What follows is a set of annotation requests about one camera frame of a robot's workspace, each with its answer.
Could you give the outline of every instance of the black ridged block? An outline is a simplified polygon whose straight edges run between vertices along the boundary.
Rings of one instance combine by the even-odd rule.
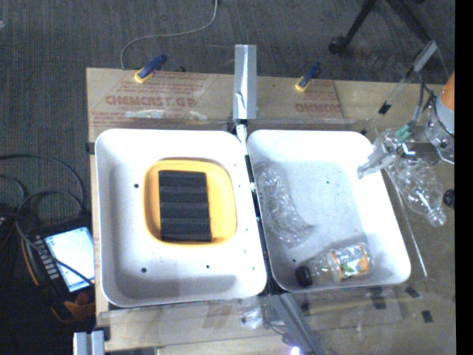
[[[159,171],[161,240],[211,242],[204,172]]]

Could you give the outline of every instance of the bottle label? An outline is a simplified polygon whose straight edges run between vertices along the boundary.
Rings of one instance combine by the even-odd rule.
[[[348,246],[330,250],[330,256],[335,260],[338,275],[333,275],[337,281],[368,274],[370,263],[362,245]]]

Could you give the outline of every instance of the gray floor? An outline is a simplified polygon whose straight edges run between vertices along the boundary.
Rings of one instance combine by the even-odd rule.
[[[214,12],[213,0],[0,1],[5,25],[0,30],[0,155],[60,159],[78,173],[87,195],[86,68],[120,68],[120,54],[135,38],[201,28]],[[123,54],[124,66],[142,67],[165,53],[169,60],[163,70],[231,74],[234,45],[255,44],[258,75],[299,77],[319,61],[321,78],[400,81],[424,44],[385,1],[379,1],[345,52],[328,51],[331,38],[348,31],[362,2],[220,0],[210,26],[136,41]],[[455,69],[455,0],[407,2],[440,50],[425,66],[425,82],[443,84]],[[64,170],[39,160],[1,162],[0,174],[21,180],[30,194],[78,192]],[[15,192],[1,187],[0,202],[15,205]],[[51,216],[45,219],[74,209],[61,199],[48,208]],[[0,353],[70,354],[77,328],[55,322],[38,301],[19,256],[16,265],[7,302],[0,305]]]

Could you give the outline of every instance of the black bottle cap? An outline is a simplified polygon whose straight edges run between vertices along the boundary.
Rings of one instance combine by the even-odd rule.
[[[312,285],[312,277],[310,276],[309,269],[305,266],[296,268],[296,279],[301,287]]]

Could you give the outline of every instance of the clear plastic bottle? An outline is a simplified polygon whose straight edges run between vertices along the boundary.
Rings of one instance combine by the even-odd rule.
[[[296,269],[296,279],[301,287],[338,284],[351,277],[366,276],[373,267],[371,250],[361,242],[310,258]]]
[[[425,160],[401,158],[386,167],[386,172],[411,210],[423,214],[432,226],[445,224],[443,187]]]

